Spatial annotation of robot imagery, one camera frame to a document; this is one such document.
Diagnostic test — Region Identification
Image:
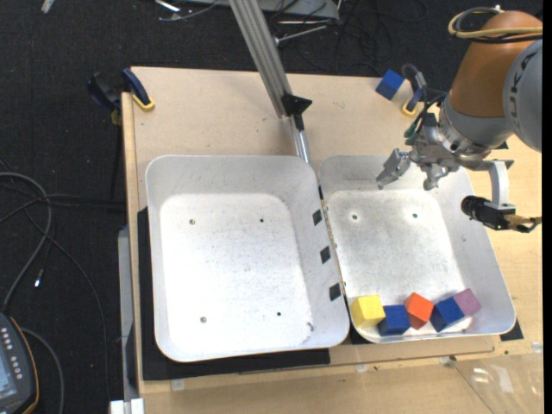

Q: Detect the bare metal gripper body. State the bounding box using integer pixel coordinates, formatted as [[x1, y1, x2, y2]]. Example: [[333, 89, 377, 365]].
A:
[[408, 121, 493, 173]]

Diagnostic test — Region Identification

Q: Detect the white plastic tray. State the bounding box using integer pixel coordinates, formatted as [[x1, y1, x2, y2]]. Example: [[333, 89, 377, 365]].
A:
[[144, 154, 351, 364], [317, 154, 518, 345]]

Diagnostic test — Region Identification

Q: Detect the blue cube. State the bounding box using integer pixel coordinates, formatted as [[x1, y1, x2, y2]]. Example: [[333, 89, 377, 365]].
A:
[[377, 304, 411, 337], [430, 296, 466, 333], [374, 69, 407, 101]]

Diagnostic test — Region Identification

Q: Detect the purple cube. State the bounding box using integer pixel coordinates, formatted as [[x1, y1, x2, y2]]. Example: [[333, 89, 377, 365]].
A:
[[452, 287, 482, 318]]

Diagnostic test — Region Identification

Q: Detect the orange cube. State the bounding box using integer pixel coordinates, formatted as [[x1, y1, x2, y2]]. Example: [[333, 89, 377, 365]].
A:
[[404, 292, 436, 330]]

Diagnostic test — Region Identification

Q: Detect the yellow cube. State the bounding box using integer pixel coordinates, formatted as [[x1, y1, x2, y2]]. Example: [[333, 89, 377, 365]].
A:
[[348, 294, 386, 329]]

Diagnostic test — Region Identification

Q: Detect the pale wood board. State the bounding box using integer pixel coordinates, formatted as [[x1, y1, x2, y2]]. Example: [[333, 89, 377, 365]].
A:
[[122, 66, 543, 398]]

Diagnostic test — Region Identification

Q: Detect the black cylinder on white bracket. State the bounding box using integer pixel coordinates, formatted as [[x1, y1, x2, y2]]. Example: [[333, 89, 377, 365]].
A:
[[460, 158, 518, 231]]

